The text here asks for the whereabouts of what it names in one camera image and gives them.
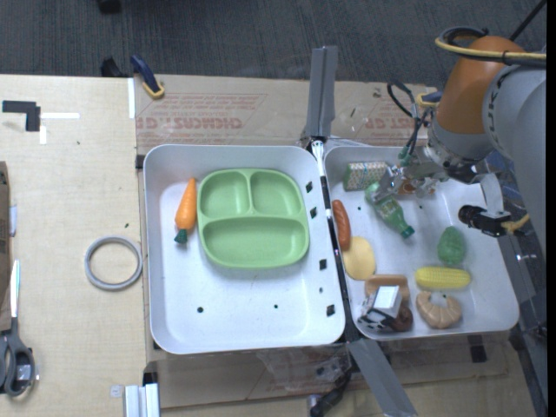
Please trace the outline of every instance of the wooden table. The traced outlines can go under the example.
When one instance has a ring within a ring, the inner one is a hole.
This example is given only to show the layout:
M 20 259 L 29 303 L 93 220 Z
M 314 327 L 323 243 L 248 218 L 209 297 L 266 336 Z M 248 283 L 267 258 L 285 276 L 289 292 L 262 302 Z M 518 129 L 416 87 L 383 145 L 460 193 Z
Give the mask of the wooden table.
M 0 113 L 0 160 L 8 163 L 17 205 L 12 250 L 21 261 L 20 335 L 40 374 L 21 400 L 0 396 L 0 415 L 121 416 L 122 387 L 141 385 L 146 364 L 142 279 L 122 291 L 103 291 L 86 278 L 83 257 L 101 236 L 141 240 L 129 80 L 2 76 L 0 95 L 36 102 L 43 114 L 78 114 L 43 119 L 41 139 L 25 131 L 24 115 Z M 134 257 L 107 245 L 95 253 L 93 267 L 104 279 L 121 281 L 133 272 Z M 441 383 L 407 379 L 407 394 L 420 415 L 533 415 L 517 354 L 509 344 L 501 345 L 500 353 L 506 361 L 503 374 Z M 304 416 L 307 401 L 162 411 L 261 414 Z M 368 390 L 349 391 L 329 415 L 381 415 L 381 409 Z

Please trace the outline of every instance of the white ring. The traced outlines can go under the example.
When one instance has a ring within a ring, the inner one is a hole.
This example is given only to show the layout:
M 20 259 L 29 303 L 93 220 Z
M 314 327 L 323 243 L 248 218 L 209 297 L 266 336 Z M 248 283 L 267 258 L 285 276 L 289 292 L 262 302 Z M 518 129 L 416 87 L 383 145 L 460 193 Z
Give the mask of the white ring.
M 103 244 L 108 244 L 108 243 L 123 244 L 124 246 L 130 248 L 131 251 L 136 256 L 137 259 L 136 271 L 126 281 L 114 282 L 114 283 L 106 282 L 98 279 L 90 269 L 90 259 L 93 253 L 95 253 L 95 251 Z M 87 253 L 85 254 L 85 274 L 87 275 L 87 278 L 89 278 L 89 281 L 93 285 L 104 290 L 122 290 L 123 288 L 130 286 L 137 280 L 137 278 L 139 278 L 139 275 L 141 274 L 141 270 L 142 270 L 141 250 L 139 249 L 139 246 L 137 246 L 134 242 L 132 242 L 129 238 L 125 236 L 120 236 L 120 235 L 103 236 L 102 238 L 99 238 L 96 241 L 94 241 L 89 246 L 89 248 L 87 249 Z

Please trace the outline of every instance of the green divided plate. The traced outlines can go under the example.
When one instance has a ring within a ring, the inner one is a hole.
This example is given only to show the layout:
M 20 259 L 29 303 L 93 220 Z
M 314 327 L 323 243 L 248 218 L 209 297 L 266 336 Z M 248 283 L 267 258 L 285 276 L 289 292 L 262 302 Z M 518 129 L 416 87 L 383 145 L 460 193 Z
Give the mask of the green divided plate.
M 225 169 L 207 175 L 197 193 L 202 247 L 228 268 L 275 268 L 300 260 L 309 232 L 295 181 L 271 169 Z

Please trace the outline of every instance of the dark fabric background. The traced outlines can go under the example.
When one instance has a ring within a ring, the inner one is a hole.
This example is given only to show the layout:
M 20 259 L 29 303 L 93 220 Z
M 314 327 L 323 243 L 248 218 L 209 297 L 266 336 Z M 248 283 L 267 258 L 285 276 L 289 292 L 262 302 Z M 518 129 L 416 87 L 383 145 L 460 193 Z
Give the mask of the dark fabric background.
M 337 80 L 445 83 L 455 56 L 434 45 L 470 25 L 510 36 L 540 0 L 0 0 L 0 73 L 100 76 L 113 56 L 131 73 L 308 79 L 312 48 L 339 47 Z M 517 38 L 546 44 L 546 6 Z

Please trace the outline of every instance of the orange carrot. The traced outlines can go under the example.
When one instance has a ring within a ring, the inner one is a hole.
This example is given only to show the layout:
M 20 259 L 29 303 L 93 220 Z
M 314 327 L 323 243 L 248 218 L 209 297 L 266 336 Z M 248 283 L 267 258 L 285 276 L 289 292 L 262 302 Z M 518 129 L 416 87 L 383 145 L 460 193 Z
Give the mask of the orange carrot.
M 188 241 L 188 230 L 195 226 L 197 218 L 197 187 L 195 178 L 189 178 L 188 186 L 182 195 L 180 205 L 175 212 L 175 225 L 178 228 L 175 242 L 185 244 Z

